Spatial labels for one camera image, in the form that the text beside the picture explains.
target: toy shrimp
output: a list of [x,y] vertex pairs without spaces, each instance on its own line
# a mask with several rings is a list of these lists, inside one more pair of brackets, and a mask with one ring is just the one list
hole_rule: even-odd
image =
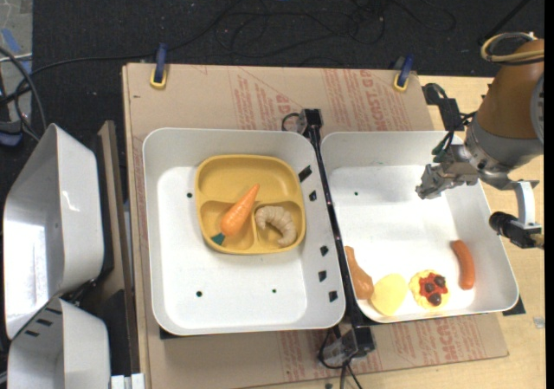
[[280,247],[287,247],[296,241],[296,228],[294,227],[291,212],[284,207],[267,205],[258,209],[254,215],[256,225],[264,230],[266,223],[270,223],[281,233],[281,238],[277,240]]

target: toy carrot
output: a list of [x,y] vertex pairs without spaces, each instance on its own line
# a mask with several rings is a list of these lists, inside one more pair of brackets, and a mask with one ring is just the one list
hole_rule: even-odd
[[260,185],[253,185],[250,190],[242,195],[242,197],[240,197],[239,200],[233,204],[227,213],[223,215],[220,223],[221,232],[211,238],[214,243],[221,246],[225,237],[232,237],[239,232],[248,219],[250,211],[254,207],[258,190],[260,190]]

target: wooden table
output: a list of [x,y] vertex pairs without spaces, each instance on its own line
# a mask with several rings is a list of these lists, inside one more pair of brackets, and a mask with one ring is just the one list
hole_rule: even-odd
[[[479,107],[481,96],[487,91],[488,78],[420,76],[421,85],[435,82],[441,85],[449,97],[455,98],[462,112],[472,112]],[[126,105],[126,144],[132,149],[132,139],[135,135],[130,129],[131,98],[124,89],[124,103]],[[441,117],[437,107],[428,107],[435,129],[443,129]],[[132,150],[128,153],[127,161],[132,166]],[[544,227],[544,158],[538,157],[528,165],[513,172],[512,179],[538,179],[539,185],[535,189],[537,221]],[[130,203],[132,220],[136,218],[136,197],[133,193],[134,172],[130,172]],[[515,194],[510,191],[497,191],[488,185],[483,185],[486,197],[492,211],[504,211],[513,215],[518,214]],[[133,223],[133,235],[137,232],[137,223]],[[509,355],[494,360],[477,360],[455,363],[442,366],[428,366],[409,370],[370,373],[358,375],[358,380],[365,389],[385,388],[426,388],[452,389],[468,387],[488,388],[543,388],[546,386],[545,370],[545,329],[544,329],[544,252],[542,250],[522,250],[507,240],[505,246],[512,268],[519,284],[520,294],[525,305],[525,314],[504,316],[498,314],[499,323],[504,333]],[[134,261],[135,268],[140,262]],[[138,299],[141,300],[141,290],[138,289]],[[141,315],[138,307],[138,343],[141,349],[141,367],[148,365],[148,350],[145,340],[144,314]],[[312,380],[299,383],[284,384],[282,389],[322,389],[326,383],[333,383],[338,387],[338,379]],[[349,377],[346,387],[355,387]]]

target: cardboard sheet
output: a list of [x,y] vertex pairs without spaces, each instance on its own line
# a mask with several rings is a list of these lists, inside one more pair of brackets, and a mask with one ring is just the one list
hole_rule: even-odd
[[[155,389],[264,386],[338,375],[321,366],[321,331],[222,334],[162,340],[151,309],[142,142],[160,127],[279,130],[288,113],[319,108],[322,133],[432,130],[417,76],[400,93],[389,70],[174,65],[164,90],[149,85],[153,65],[123,70],[131,179],[133,254],[141,370]],[[495,314],[372,328],[377,350],[353,362],[376,373],[507,355]]]

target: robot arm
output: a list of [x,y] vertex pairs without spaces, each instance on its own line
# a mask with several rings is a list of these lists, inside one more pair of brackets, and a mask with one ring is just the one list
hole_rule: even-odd
[[[513,54],[489,53],[502,40],[522,36],[527,42]],[[437,164],[426,166],[415,191],[422,199],[436,198],[458,185],[474,185],[478,179],[502,191],[514,190],[519,217],[497,212],[489,224],[519,247],[543,249],[532,195],[538,181],[513,181],[508,175],[544,153],[544,40],[504,34],[486,42],[481,54],[502,68],[479,110],[467,122],[464,144],[450,144],[454,131],[449,133],[450,139],[447,135],[433,151]]]

